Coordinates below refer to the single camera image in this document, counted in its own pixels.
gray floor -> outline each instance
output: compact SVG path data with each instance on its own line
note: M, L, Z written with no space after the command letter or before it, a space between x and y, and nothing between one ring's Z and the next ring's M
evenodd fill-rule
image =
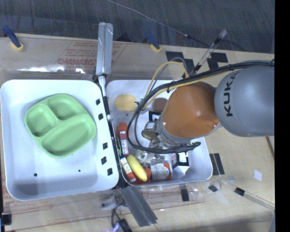
M206 48L226 29L220 49L274 52L275 0L0 0L0 36L8 25L96 39L99 22L114 25L114 40L141 43L150 31L160 44Z

green divided tray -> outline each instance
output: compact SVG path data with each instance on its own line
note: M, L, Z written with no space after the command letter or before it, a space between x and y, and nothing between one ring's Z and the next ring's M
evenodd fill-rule
M25 125L46 154L62 158L91 141L97 126L73 96L55 94L28 109Z

blue clamp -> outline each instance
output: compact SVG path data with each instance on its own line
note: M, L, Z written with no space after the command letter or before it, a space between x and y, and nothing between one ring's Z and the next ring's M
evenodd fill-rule
M3 26L2 30L6 34L6 36L10 38L12 47L17 51L21 51L24 45L18 40L13 30L10 29L8 26Z
M151 32L146 32L145 33L145 37L149 40L149 42L151 43L151 48L155 52L161 51L161 48L160 48L160 46L158 44L158 41L157 41L156 37Z

yellow banana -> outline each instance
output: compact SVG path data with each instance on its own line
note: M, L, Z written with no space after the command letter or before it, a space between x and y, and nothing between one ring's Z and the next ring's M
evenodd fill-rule
M143 181L147 181L147 175L146 175L145 169L142 167L139 161L134 157L134 155L128 155L127 162L136 176L138 176Z

white tray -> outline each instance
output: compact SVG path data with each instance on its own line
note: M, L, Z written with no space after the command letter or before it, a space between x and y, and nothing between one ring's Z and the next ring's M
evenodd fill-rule
M155 85L169 83L171 81L158 81ZM111 117L113 120L113 126L116 130L117 125L120 122L129 123L132 114L130 112L124 112L117 110L114 101L119 95L133 95L136 97L137 101L140 101L147 90L147 87L150 83L150 80L115 80L110 82L106 86L106 93L108 96L108 103L110 108ZM172 92L167 93L163 92L157 97L163 97L168 99ZM149 140L144 138L141 135L141 131L145 128L146 123L148 122L148 112L144 111L140 114L138 124L137 124L137 135L140 143L143 146L149 145ZM130 132L130 138L135 142L135 137L133 135L134 123L132 123ZM189 158L189 169L186 171L183 176L181 172L174 172L174 177L172 180L159 181L159 182L149 182L140 184L140 186L155 186L155 185L172 185L172 184L181 184L189 182L199 182L205 181L212 176L213 166L209 157L208 149L204 137L196 139L196 141L201 142L201 145L194 150L188 152ZM129 151L131 154L135 154L135 149L129 145ZM171 154L166 155L166 159L171 160Z
M57 93L74 96L93 116L97 134L70 156L48 156L25 126L27 110ZM91 81L11 80L0 89L7 189L18 200L34 200L113 188L119 179L102 94Z

